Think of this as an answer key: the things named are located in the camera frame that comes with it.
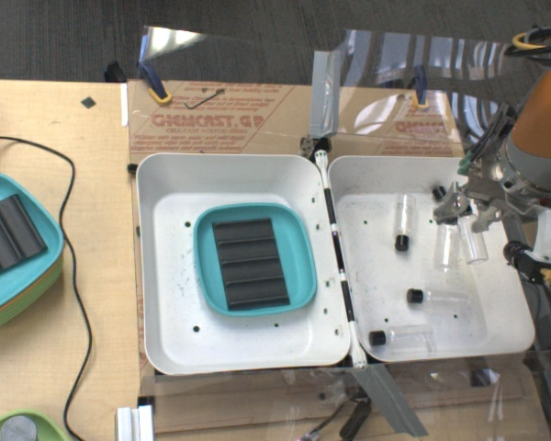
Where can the black ribbed insert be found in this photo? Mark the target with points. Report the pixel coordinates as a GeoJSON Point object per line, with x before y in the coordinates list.
{"type": "Point", "coordinates": [7, 234]}
{"type": "Point", "coordinates": [250, 264]}

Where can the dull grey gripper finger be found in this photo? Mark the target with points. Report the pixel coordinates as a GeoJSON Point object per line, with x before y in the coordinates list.
{"type": "Point", "coordinates": [486, 216]}
{"type": "Point", "coordinates": [454, 207]}

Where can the black cylinder on white bracket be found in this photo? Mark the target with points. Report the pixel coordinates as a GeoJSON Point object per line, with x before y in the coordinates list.
{"type": "Point", "coordinates": [546, 232]}

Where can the grey cylinder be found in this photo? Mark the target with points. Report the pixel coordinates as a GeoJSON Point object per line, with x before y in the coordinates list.
{"type": "Point", "coordinates": [18, 430]}

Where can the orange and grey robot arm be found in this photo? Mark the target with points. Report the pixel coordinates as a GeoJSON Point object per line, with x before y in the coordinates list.
{"type": "Point", "coordinates": [535, 122]}

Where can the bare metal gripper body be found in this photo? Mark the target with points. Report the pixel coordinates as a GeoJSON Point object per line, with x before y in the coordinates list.
{"type": "Point", "coordinates": [502, 191]}

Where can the orange plate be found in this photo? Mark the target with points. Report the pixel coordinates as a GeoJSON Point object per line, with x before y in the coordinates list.
{"type": "Point", "coordinates": [37, 296]}

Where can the teal plate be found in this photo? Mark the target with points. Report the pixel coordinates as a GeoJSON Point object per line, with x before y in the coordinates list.
{"type": "Point", "coordinates": [298, 255]}
{"type": "Point", "coordinates": [23, 287]}

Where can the brown cardboard board red print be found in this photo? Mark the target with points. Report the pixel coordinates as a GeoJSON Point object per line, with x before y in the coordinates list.
{"type": "Point", "coordinates": [239, 122]}

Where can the thin black and white rod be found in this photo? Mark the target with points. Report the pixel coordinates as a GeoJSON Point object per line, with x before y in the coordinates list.
{"type": "Point", "coordinates": [333, 221]}

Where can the clear bottle with black cap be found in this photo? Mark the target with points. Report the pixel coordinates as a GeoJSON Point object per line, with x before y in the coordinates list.
{"type": "Point", "coordinates": [414, 296]}
{"type": "Point", "coordinates": [402, 242]}
{"type": "Point", "coordinates": [377, 337]}

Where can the black hex key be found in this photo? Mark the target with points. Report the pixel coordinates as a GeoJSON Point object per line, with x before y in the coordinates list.
{"type": "Point", "coordinates": [202, 101]}

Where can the black bottle cap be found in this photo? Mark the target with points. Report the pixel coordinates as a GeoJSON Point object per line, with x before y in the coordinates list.
{"type": "Point", "coordinates": [439, 193]}

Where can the green plate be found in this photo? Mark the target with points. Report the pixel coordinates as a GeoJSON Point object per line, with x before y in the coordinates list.
{"type": "Point", "coordinates": [50, 423]}
{"type": "Point", "coordinates": [32, 308]}

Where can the white plastic tray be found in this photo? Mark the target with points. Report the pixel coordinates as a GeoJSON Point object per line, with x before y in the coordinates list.
{"type": "Point", "coordinates": [174, 292]}
{"type": "Point", "coordinates": [381, 274]}

